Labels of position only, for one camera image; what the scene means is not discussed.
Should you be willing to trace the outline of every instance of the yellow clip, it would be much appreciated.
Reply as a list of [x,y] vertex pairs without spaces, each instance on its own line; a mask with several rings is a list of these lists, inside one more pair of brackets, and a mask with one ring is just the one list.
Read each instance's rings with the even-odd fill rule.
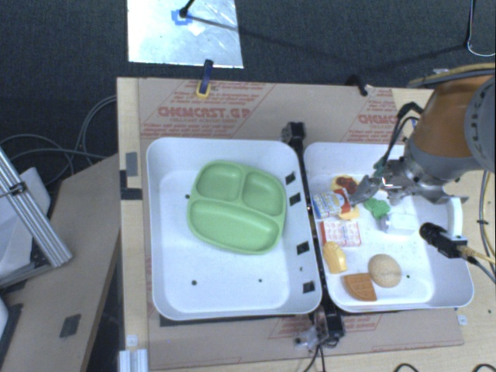
[[201,83],[201,81],[199,81],[199,82],[198,82],[198,86],[197,86],[197,88],[196,88],[196,96],[198,96],[200,99],[206,99],[206,98],[208,98],[208,96],[210,95],[210,88],[211,88],[211,85],[210,85],[210,84],[208,84],[208,85],[207,85],[207,90],[206,90],[206,92],[205,92],[204,94],[202,94],[202,93],[200,92],[200,87],[201,87],[201,86],[202,86],[202,83]]

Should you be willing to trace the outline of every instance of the white tray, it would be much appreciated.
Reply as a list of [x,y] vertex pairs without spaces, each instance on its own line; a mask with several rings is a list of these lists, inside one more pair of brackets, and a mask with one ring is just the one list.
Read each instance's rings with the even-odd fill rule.
[[[279,243],[264,255],[223,250],[188,228],[188,195],[201,168],[230,160],[266,171],[286,189],[287,215]],[[153,301],[173,320],[304,314],[322,288],[298,158],[275,141],[162,138],[146,154],[150,193]],[[286,184],[286,177],[296,179]],[[296,195],[301,201],[290,205]],[[298,254],[297,246],[308,244]]]
[[[348,174],[358,181],[373,172],[372,166],[385,152],[385,145],[357,143],[313,143],[305,151],[305,166],[311,194],[330,190],[332,179]],[[395,146],[390,158],[403,154],[402,146]],[[376,196],[386,199],[384,191]],[[371,213],[359,205],[361,246],[343,247],[348,271],[330,274],[325,264],[325,276],[331,299],[348,312],[384,312],[413,308],[446,308],[467,305],[474,296],[474,286],[464,260],[450,260],[423,240],[419,231],[409,236],[395,236],[379,230]],[[422,197],[407,197],[391,208],[391,213],[415,215],[418,227],[432,222],[448,229],[450,234],[462,231],[460,200],[452,198],[445,205],[433,205]],[[366,302],[352,298],[344,288],[343,275],[366,273],[369,259],[386,253],[400,264],[402,277],[394,288],[374,284],[377,301]]]

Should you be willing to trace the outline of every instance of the green divided plate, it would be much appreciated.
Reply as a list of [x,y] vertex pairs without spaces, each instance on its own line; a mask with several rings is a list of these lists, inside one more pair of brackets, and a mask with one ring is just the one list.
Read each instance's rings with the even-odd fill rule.
[[239,252],[262,254],[281,238],[286,192],[262,170],[229,161],[205,165],[191,189],[188,225],[207,243]]

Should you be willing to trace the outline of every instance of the blue tape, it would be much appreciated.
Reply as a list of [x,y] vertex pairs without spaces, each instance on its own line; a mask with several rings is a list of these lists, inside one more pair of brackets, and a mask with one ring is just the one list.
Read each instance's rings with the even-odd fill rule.
[[193,23],[193,19],[190,16],[186,15],[186,18],[181,18],[179,16],[179,12],[180,12],[179,9],[176,9],[176,10],[170,12],[170,17],[172,18],[172,20],[174,21],[174,23],[176,25],[184,26],[184,25],[187,25],[189,23]]

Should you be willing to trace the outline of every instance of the food wrapper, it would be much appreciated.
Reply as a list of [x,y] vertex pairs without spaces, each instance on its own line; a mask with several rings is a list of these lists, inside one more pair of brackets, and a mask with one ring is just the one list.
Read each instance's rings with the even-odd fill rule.
[[313,195],[312,204],[318,219],[351,211],[346,189],[326,191],[320,195]]
[[360,246],[360,231],[357,222],[331,221],[320,222],[322,245],[334,241],[339,246]]

